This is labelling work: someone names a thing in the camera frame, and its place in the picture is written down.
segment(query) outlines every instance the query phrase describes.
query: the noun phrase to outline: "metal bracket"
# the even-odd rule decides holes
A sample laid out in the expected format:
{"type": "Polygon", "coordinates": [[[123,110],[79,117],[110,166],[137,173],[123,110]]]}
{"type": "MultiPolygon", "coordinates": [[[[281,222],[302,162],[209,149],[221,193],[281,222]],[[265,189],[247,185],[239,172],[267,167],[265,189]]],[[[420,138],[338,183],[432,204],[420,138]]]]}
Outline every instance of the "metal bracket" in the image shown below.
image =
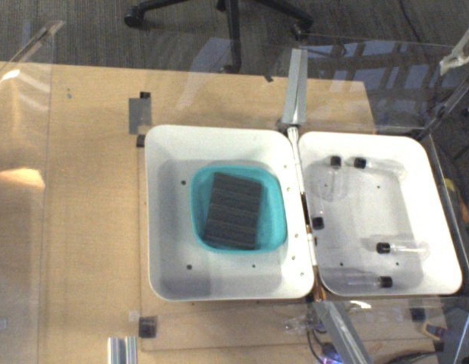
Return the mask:
{"type": "Polygon", "coordinates": [[[307,50],[293,49],[288,71],[287,93],[281,122],[289,125],[305,123],[307,97],[307,50]]]}
{"type": "Polygon", "coordinates": [[[140,92],[139,99],[128,100],[128,132],[138,134],[141,125],[152,125],[152,99],[150,93],[140,92]]]}
{"type": "Polygon", "coordinates": [[[440,61],[440,75],[444,75],[450,69],[464,66],[469,63],[469,28],[459,43],[440,61]]]}
{"type": "Polygon", "coordinates": [[[110,337],[108,339],[108,364],[137,364],[137,338],[125,339],[110,337]]]}

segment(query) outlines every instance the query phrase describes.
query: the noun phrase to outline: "clear plastic tube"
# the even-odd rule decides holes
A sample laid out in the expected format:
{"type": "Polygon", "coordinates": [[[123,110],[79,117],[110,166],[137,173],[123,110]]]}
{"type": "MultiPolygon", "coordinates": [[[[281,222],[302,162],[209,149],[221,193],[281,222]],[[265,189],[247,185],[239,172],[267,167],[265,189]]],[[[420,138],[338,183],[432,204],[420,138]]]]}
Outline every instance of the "clear plastic tube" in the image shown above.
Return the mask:
{"type": "Polygon", "coordinates": [[[399,256],[418,256],[425,259],[430,254],[430,246],[425,241],[400,240],[398,242],[379,242],[376,244],[378,253],[391,253],[399,256]]]}
{"type": "Polygon", "coordinates": [[[341,157],[332,156],[326,168],[326,176],[320,183],[322,197],[329,202],[341,199],[344,196],[343,181],[341,157]]]}
{"type": "Polygon", "coordinates": [[[407,177],[404,165],[390,159],[350,158],[346,161],[346,165],[354,166],[366,172],[391,173],[399,179],[407,177]]]}
{"type": "Polygon", "coordinates": [[[356,269],[344,271],[344,281],[348,286],[390,288],[393,280],[389,276],[379,276],[372,272],[359,271],[356,269]]]}

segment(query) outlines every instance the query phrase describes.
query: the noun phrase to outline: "cable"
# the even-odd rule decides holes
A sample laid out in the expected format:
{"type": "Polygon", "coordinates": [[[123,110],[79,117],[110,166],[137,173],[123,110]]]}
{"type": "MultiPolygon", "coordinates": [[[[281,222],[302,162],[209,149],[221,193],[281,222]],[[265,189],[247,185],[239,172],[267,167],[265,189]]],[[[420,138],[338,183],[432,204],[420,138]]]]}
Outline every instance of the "cable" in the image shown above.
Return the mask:
{"type": "Polygon", "coordinates": [[[313,348],[312,341],[310,340],[310,332],[307,331],[307,341],[309,343],[309,349],[310,352],[312,353],[312,356],[314,356],[319,364],[323,364],[322,359],[317,355],[316,351],[313,348]]]}
{"type": "Polygon", "coordinates": [[[326,333],[327,333],[327,330],[326,330],[326,329],[317,329],[317,328],[314,328],[313,331],[315,331],[316,333],[319,333],[319,334],[326,334],[326,333]]]}
{"type": "Polygon", "coordinates": [[[438,352],[416,352],[408,353],[391,359],[386,364],[414,364],[428,356],[436,355],[438,352]]]}
{"type": "Polygon", "coordinates": [[[410,25],[410,28],[411,28],[412,32],[414,33],[414,35],[415,35],[415,38],[417,39],[417,41],[419,43],[422,43],[422,40],[421,40],[420,36],[418,35],[418,32],[415,29],[414,24],[411,22],[410,17],[408,16],[408,13],[407,13],[407,10],[404,6],[403,0],[398,0],[398,2],[400,3],[401,12],[403,13],[403,16],[407,20],[408,24],[410,25]]]}
{"type": "Polygon", "coordinates": [[[319,338],[317,337],[317,334],[316,334],[316,331],[313,330],[312,331],[312,335],[313,335],[313,339],[317,342],[317,344],[322,347],[323,346],[323,343],[319,340],[319,338]]]}

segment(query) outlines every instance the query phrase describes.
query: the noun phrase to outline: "teal bowl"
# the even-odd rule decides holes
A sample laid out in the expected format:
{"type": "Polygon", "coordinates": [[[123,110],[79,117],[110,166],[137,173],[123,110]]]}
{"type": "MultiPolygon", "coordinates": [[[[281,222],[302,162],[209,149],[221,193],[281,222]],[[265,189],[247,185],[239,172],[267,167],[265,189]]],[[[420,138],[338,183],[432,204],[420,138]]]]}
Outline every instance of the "teal bowl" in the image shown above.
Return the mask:
{"type": "Polygon", "coordinates": [[[278,180],[262,168],[245,165],[213,165],[200,168],[190,179],[190,218],[194,236],[205,249],[217,253],[253,254],[277,249],[287,237],[287,224],[282,191],[278,180]],[[254,249],[214,247],[203,239],[215,173],[223,173],[260,182],[262,192],[254,249]]]}

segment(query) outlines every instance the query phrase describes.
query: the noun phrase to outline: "chair wheel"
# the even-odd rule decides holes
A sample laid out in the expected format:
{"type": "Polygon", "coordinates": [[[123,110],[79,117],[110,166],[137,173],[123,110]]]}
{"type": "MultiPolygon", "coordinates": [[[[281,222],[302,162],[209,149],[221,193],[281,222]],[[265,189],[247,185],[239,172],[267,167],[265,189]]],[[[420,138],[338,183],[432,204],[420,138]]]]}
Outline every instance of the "chair wheel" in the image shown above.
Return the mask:
{"type": "Polygon", "coordinates": [[[219,73],[224,74],[236,74],[240,71],[240,67],[233,66],[232,64],[226,64],[225,66],[219,69],[219,73]]]}
{"type": "Polygon", "coordinates": [[[144,13],[139,7],[129,7],[124,16],[124,22],[129,27],[141,27],[143,23],[143,15],[144,13]]]}
{"type": "Polygon", "coordinates": [[[312,22],[307,23],[303,21],[299,21],[298,23],[294,24],[290,31],[292,35],[295,37],[295,40],[301,42],[309,37],[310,28],[312,27],[312,22]]]}

